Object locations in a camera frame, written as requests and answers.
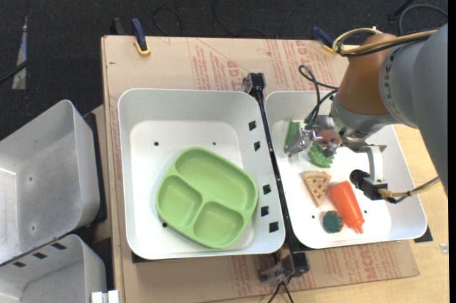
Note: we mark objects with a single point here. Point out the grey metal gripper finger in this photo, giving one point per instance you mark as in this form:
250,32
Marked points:
328,150
297,144

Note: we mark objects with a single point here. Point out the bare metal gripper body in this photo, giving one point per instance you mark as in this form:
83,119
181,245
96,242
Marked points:
329,130

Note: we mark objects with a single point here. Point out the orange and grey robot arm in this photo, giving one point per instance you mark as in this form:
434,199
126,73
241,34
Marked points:
399,80

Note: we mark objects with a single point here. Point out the green broccoli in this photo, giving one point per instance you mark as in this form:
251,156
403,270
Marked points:
318,158

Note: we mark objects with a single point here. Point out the green bean pod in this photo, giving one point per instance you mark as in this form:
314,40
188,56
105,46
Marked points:
291,132

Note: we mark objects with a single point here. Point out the thin black rod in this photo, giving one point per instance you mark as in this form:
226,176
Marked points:
276,166

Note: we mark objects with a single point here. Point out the pizza slice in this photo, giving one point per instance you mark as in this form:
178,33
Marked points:
317,185

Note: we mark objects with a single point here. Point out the orange carrot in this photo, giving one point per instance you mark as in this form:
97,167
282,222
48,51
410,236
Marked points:
345,203

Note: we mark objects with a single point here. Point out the red strawberry with green top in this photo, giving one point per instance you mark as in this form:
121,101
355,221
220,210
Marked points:
333,222

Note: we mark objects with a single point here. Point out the white plastic tray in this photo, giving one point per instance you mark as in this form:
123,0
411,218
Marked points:
42,180
388,223
53,276
185,109

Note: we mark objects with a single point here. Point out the green divided plate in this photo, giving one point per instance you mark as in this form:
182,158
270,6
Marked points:
210,194

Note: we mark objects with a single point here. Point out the brown cardboard board red print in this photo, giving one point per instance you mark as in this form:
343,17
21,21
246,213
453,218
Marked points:
171,59

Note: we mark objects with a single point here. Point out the black cylinder on white bracket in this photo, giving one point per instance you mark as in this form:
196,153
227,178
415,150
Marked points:
370,184

